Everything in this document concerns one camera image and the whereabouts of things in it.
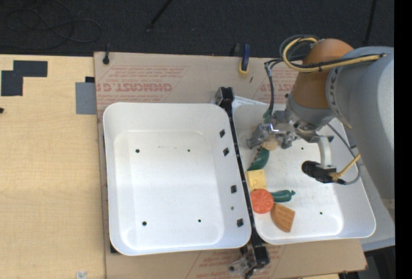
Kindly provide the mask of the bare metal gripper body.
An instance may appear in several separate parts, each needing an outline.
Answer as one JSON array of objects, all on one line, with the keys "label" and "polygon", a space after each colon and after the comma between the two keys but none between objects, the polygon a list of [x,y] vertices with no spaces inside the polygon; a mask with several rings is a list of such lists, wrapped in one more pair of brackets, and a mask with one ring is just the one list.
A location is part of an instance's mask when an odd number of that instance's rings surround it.
[{"label": "bare metal gripper body", "polygon": [[283,135],[287,132],[295,133],[298,139],[306,142],[318,142],[321,138],[317,133],[320,126],[306,122],[291,110],[275,111],[272,114],[270,125],[278,142],[282,142]]}]

